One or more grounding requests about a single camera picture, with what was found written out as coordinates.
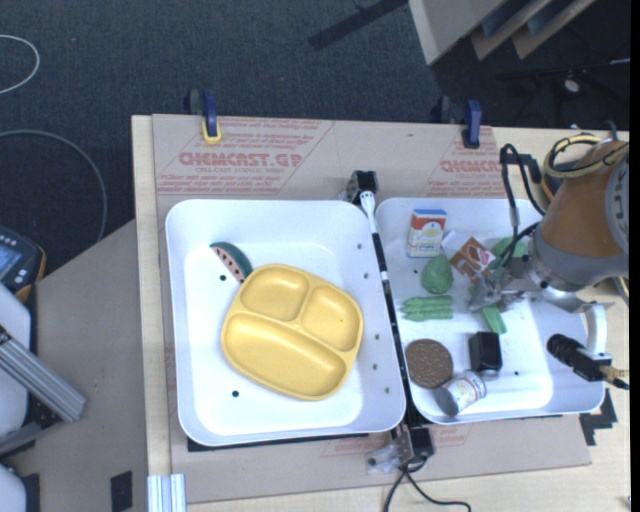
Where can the red white blue carton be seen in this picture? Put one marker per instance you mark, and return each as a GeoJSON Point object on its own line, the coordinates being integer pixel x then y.
{"type": "Point", "coordinates": [426, 232]}

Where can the brown round biscuit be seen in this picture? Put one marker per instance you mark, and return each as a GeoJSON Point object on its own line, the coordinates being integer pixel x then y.
{"type": "Point", "coordinates": [428, 363]}

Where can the green toy asparagus bundle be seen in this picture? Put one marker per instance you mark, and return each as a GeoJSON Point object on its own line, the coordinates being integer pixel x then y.
{"type": "Point", "coordinates": [427, 307]}

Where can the small white labelled can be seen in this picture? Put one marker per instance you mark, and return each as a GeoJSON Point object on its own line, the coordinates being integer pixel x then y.
{"type": "Point", "coordinates": [462, 392]}

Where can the light green toy vegetable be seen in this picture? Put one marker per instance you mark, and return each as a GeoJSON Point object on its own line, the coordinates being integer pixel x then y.
{"type": "Point", "coordinates": [502, 247]}

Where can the toy watermelon slice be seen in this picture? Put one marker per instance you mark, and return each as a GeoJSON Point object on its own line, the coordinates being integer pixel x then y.
{"type": "Point", "coordinates": [235, 257]}

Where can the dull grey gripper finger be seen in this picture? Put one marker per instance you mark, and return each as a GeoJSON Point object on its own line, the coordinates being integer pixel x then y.
{"type": "Point", "coordinates": [504, 303]}
{"type": "Point", "coordinates": [479, 298]}

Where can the white plastic tray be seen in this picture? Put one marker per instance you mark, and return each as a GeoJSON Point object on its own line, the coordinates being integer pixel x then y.
{"type": "Point", "coordinates": [530, 380]}
{"type": "Point", "coordinates": [280, 235]}

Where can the yellow divided plate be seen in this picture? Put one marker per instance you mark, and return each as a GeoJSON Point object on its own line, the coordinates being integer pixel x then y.
{"type": "Point", "coordinates": [292, 332]}

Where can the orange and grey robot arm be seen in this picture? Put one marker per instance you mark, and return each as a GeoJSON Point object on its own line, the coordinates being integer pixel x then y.
{"type": "Point", "coordinates": [575, 235]}

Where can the green toy avocado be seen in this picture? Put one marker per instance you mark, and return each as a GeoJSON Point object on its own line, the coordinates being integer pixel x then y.
{"type": "Point", "coordinates": [436, 275]}

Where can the brown and white carton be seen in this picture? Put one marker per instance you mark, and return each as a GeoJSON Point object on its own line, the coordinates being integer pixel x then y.
{"type": "Point", "coordinates": [470, 257]}

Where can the black cylinder on white bracket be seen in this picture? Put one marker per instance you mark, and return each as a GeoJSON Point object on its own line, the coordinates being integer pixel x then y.
{"type": "Point", "coordinates": [575, 352]}

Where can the brown cardboard board, red print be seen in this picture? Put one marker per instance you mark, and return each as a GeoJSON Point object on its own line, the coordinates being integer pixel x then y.
{"type": "Point", "coordinates": [310, 150]}

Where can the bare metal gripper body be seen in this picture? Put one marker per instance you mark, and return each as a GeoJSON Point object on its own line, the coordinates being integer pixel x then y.
{"type": "Point", "coordinates": [525, 281]}

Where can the green toy pea pod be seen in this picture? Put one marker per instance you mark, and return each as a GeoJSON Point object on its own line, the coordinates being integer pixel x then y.
{"type": "Point", "coordinates": [495, 321]}

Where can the black cube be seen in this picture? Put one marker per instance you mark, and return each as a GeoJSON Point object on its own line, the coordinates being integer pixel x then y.
{"type": "Point", "coordinates": [485, 351]}

